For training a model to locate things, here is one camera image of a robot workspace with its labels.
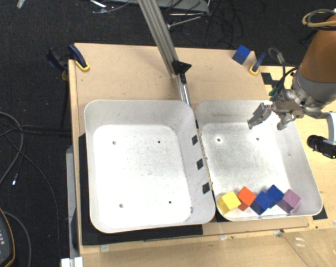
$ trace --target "black carpet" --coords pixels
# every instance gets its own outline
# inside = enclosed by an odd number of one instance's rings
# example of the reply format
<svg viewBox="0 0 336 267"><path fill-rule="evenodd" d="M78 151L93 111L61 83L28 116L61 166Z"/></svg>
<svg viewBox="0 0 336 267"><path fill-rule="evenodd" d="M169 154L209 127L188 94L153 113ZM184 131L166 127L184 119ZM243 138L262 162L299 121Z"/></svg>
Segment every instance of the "black carpet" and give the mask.
<svg viewBox="0 0 336 267"><path fill-rule="evenodd" d="M65 82L46 61L46 52L57 47L66 53L74 42L154 45L148 26L137 5L130 4L106 14L93 14L100 8L89 1L0 0L0 110L14 116L21 125L59 128ZM117 8L122 4L108 3ZM184 26L174 27L176 47L234 49L239 45L260 55L271 46L279 49L287 63L300 64L307 44L300 43L310 29L302 25L303 16L313 10L336 8L336 0L214 0L210 14ZM173 17L180 21L185 16ZM276 62L267 57L265 65ZM6 123L3 129L11 127ZM66 113L65 129L70 129ZM19 145L19 134L8 137ZM26 155L40 168L48 183L26 159L16 186L12 180L18 160L0 188L0 206L25 224L32 240L32 266L58 266L60 256L68 257L66 148L69 137L26 134ZM16 155L5 137L0 138L0 178ZM21 227L12 219L17 257L14 266L27 266L27 242Z"/></svg>

